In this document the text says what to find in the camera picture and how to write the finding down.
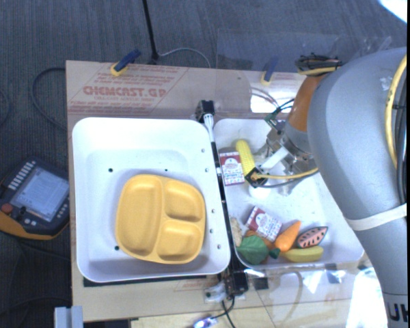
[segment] yellow plate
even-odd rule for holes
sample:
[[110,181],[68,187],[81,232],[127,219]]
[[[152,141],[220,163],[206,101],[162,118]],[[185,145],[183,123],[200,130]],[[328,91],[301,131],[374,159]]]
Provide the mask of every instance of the yellow plate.
[[157,175],[137,175],[123,187],[115,238],[134,258],[185,264],[196,258],[204,240],[205,202],[185,182]]

